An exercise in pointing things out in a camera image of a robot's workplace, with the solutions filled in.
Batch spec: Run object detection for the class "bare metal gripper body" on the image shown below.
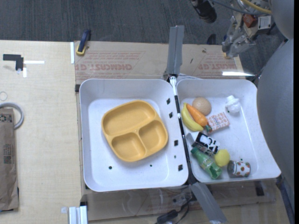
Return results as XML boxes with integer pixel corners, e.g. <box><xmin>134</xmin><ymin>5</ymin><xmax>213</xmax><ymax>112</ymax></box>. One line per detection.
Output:
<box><xmin>229</xmin><ymin>0</ymin><xmax>273</xmax><ymax>40</ymax></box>

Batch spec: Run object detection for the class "orange and white packet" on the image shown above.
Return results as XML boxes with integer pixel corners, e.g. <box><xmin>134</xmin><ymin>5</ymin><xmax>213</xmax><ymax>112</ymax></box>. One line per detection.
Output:
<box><xmin>206</xmin><ymin>112</ymin><xmax>231</xmax><ymax>133</ymax></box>

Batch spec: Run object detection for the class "orange carrot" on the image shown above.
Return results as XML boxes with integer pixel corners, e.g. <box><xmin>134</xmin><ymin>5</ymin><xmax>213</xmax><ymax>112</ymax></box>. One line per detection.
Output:
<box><xmin>185</xmin><ymin>103</ymin><xmax>213</xmax><ymax>134</ymax></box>

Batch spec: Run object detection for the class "yellow banana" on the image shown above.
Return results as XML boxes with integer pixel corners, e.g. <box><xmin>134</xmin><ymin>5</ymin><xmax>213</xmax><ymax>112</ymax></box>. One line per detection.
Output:
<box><xmin>181</xmin><ymin>102</ymin><xmax>205</xmax><ymax>133</ymax></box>

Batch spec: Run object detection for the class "brown cardboard board red print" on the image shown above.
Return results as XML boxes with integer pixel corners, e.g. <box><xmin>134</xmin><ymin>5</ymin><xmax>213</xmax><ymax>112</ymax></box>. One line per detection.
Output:
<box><xmin>73</xmin><ymin>40</ymin><xmax>282</xmax><ymax>222</ymax></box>

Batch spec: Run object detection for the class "white plastic tray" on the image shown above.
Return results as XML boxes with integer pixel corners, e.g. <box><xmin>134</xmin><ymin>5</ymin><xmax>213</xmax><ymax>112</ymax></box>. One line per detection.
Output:
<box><xmin>175</xmin><ymin>78</ymin><xmax>282</xmax><ymax>185</ymax></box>
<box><xmin>78</xmin><ymin>78</ymin><xmax>190</xmax><ymax>193</ymax></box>

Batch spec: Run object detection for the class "black and white carton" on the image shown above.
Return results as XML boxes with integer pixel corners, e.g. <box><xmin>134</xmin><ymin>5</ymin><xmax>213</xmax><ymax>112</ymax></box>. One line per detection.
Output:
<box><xmin>191</xmin><ymin>132</ymin><xmax>221</xmax><ymax>157</ymax></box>

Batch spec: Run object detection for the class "yellow lemon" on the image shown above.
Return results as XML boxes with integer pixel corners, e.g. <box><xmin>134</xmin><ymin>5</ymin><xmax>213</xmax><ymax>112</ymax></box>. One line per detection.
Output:
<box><xmin>214</xmin><ymin>149</ymin><xmax>231</xmax><ymax>168</ymax></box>

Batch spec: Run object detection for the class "green bottle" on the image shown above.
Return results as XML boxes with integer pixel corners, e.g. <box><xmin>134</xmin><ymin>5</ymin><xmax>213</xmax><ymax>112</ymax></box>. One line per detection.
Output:
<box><xmin>190</xmin><ymin>147</ymin><xmax>223</xmax><ymax>180</ymax></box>

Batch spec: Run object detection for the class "yellow divided plate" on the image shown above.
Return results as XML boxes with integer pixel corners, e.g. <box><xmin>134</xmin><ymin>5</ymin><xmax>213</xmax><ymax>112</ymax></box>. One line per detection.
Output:
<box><xmin>100</xmin><ymin>99</ymin><xmax>169</xmax><ymax>163</ymax></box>

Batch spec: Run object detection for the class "small can with tomato print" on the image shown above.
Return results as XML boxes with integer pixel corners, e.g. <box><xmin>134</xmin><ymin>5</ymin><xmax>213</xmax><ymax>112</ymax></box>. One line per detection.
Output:
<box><xmin>227</xmin><ymin>160</ymin><xmax>251</xmax><ymax>179</ymax></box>

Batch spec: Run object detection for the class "brown paper bag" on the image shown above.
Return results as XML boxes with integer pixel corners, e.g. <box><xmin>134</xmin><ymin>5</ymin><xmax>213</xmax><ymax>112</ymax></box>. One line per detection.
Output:
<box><xmin>0</xmin><ymin>108</ymin><xmax>20</xmax><ymax>212</ymax></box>

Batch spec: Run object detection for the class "black cylinder on white bracket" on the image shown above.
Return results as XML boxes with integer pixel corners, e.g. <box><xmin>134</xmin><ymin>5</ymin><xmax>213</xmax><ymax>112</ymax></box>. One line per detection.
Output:
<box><xmin>188</xmin><ymin>0</ymin><xmax>235</xmax><ymax>24</ymax></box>

